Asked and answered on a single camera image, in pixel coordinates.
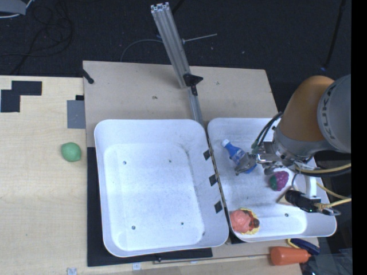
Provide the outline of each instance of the bottle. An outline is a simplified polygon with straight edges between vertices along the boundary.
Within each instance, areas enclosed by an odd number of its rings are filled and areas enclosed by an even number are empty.
[[[228,139],[223,140],[222,147],[227,149],[229,153],[229,158],[236,163],[236,165],[240,164],[240,160],[246,154],[244,150],[239,147],[235,147]]]

